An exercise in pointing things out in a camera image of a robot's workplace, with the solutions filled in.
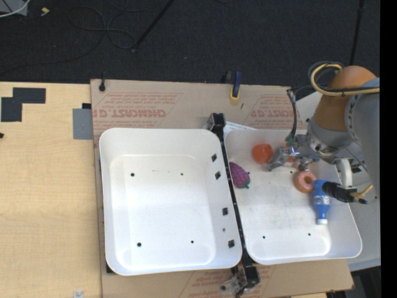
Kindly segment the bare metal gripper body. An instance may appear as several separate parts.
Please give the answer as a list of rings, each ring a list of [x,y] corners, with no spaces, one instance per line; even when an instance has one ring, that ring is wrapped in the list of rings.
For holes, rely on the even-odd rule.
[[[293,139],[292,154],[301,160],[332,163],[336,153],[336,148],[325,144],[316,136],[299,134]]]

